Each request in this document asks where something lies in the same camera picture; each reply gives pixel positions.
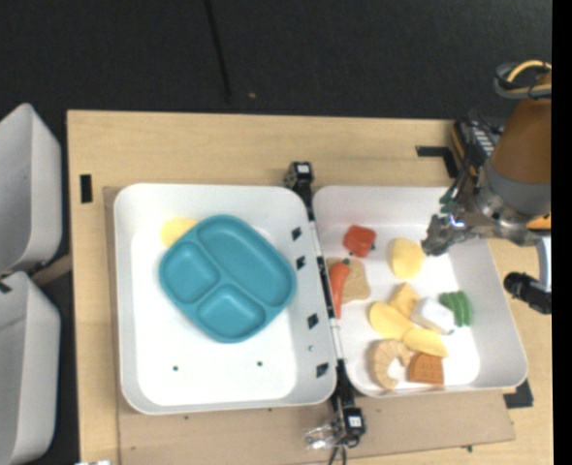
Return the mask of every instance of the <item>blue divided plate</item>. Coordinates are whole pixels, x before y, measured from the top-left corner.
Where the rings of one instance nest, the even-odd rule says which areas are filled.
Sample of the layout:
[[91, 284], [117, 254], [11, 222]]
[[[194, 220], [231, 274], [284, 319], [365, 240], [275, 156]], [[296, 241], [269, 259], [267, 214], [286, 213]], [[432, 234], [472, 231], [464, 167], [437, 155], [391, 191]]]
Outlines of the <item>blue divided plate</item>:
[[224, 343], [262, 330], [297, 287], [286, 259], [231, 215], [201, 221], [172, 245], [159, 264], [159, 280], [180, 310]]

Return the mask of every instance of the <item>white tray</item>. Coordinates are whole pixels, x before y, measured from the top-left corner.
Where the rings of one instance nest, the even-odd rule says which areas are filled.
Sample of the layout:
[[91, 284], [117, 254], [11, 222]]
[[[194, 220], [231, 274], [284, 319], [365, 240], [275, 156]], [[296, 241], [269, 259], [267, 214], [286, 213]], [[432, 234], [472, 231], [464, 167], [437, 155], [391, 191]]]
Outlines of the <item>white tray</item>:
[[525, 378], [527, 363], [521, 339], [493, 262], [488, 242], [474, 239], [454, 245], [448, 254], [426, 257], [422, 270], [409, 281], [420, 296], [463, 290], [473, 304], [473, 323], [447, 336], [449, 356], [443, 360], [443, 388], [409, 383], [395, 361], [390, 376], [399, 380], [387, 392], [369, 377], [366, 350], [381, 339], [370, 326], [367, 311], [373, 301], [388, 301], [396, 286], [386, 250], [396, 237], [420, 241], [426, 237], [430, 216], [439, 210], [447, 188], [334, 186], [320, 189], [313, 206], [325, 259], [348, 257], [342, 237], [352, 224], [377, 232], [375, 249], [362, 259], [371, 296], [342, 306], [340, 339], [349, 380], [368, 396], [399, 396], [422, 390], [512, 388]]
[[[297, 273], [290, 304], [258, 334], [224, 344], [209, 338], [163, 292], [162, 226], [173, 218], [239, 217]], [[292, 231], [301, 235], [293, 239]], [[335, 354], [301, 199], [279, 187], [135, 184], [114, 201], [113, 234], [121, 388], [138, 411], [186, 413], [306, 405], [335, 387]], [[306, 265], [297, 270], [297, 260]], [[312, 328], [308, 319], [316, 317]]]

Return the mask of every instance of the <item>white plastic container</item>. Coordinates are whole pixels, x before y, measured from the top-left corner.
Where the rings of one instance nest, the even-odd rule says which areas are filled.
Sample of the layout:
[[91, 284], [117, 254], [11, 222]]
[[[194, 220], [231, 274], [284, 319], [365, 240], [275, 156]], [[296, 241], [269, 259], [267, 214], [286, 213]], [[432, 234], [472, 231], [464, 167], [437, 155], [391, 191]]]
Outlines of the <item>white plastic container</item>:
[[[297, 275], [292, 301], [239, 343], [210, 338], [158, 279], [174, 218], [239, 217]], [[333, 392], [335, 353], [305, 207], [279, 187], [135, 184], [113, 208], [121, 389], [146, 414], [306, 405]]]
[[55, 426], [60, 316], [24, 272], [62, 236], [61, 150], [23, 104], [0, 121], [0, 465], [43, 455]]
[[439, 211], [439, 199], [446, 191], [445, 187], [334, 186], [320, 189], [314, 197], [325, 259], [348, 257], [342, 238], [351, 225], [369, 227], [377, 233], [375, 249], [361, 259], [371, 295], [342, 306], [339, 330], [349, 380], [368, 396], [512, 388], [526, 377], [523, 345], [485, 239], [456, 244], [440, 257], [425, 257], [420, 273], [408, 281], [420, 297], [463, 290], [471, 300], [471, 326], [443, 336], [449, 352], [443, 359], [445, 385], [409, 383], [397, 360], [390, 366], [390, 376], [398, 379], [393, 391], [383, 390], [369, 377], [366, 351], [381, 336], [372, 329], [367, 312], [372, 302], [387, 302], [395, 287], [404, 282], [389, 267], [387, 248], [397, 237], [417, 242], [424, 239], [430, 216]]

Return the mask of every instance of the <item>plastic food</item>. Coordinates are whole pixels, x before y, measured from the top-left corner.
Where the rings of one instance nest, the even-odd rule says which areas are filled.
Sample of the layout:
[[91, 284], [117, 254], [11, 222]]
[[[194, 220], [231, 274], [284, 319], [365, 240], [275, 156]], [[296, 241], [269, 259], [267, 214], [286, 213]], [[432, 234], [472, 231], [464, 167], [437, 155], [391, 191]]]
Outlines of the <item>plastic food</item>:
[[424, 352], [442, 358], [448, 356], [448, 351], [439, 334], [425, 327], [407, 330], [402, 336], [402, 342], [414, 352]]
[[[331, 269], [332, 266], [340, 262], [342, 259], [338, 258], [328, 258], [327, 268]], [[349, 267], [351, 268], [351, 273], [348, 274], [346, 281], [344, 282], [344, 288], [342, 289], [342, 304], [348, 303], [354, 299], [366, 299], [370, 296], [370, 285], [367, 282], [367, 277], [365, 276], [364, 263], [351, 257]]]
[[415, 303], [420, 299], [409, 283], [402, 283], [390, 299], [390, 305], [398, 310], [407, 319], [411, 318], [411, 313], [415, 308]]
[[171, 219], [161, 227], [161, 241], [170, 248], [196, 224], [198, 221], [194, 219]]
[[430, 297], [417, 300], [410, 319], [439, 334], [450, 333], [455, 323], [454, 312]]
[[344, 259], [341, 262], [334, 263], [329, 270], [329, 283], [332, 288], [332, 297], [334, 298], [335, 316], [339, 319], [342, 316], [342, 290], [344, 289], [346, 277], [351, 272], [349, 264], [350, 261]]
[[372, 328], [386, 339], [402, 339], [405, 332], [415, 325], [396, 308], [381, 301], [375, 301], [368, 314]]
[[396, 339], [383, 339], [375, 342], [367, 352], [368, 370], [372, 380], [380, 387], [392, 390], [398, 381], [389, 376], [390, 364], [399, 359], [403, 366], [408, 366], [411, 352], [404, 343]]
[[351, 226], [342, 240], [342, 245], [356, 257], [366, 257], [374, 246], [376, 232], [363, 226]]
[[418, 275], [425, 256], [420, 243], [403, 237], [390, 242], [387, 255], [392, 272], [400, 279], [412, 279]]
[[412, 383], [442, 385], [443, 360], [428, 353], [416, 353], [409, 363], [408, 379]]
[[463, 291], [442, 293], [439, 302], [454, 312], [455, 324], [458, 327], [471, 325], [471, 301]]

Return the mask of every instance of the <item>toy carrot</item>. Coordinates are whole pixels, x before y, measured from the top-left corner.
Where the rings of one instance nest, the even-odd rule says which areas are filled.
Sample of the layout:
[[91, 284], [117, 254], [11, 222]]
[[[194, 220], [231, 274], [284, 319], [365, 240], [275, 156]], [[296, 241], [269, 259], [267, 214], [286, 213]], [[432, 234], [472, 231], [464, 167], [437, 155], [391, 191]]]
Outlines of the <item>toy carrot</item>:
[[346, 276], [351, 272], [350, 260], [344, 259], [332, 265], [329, 271], [329, 284], [332, 288], [332, 297], [334, 298], [335, 316], [340, 318], [342, 315], [342, 290], [346, 282]]

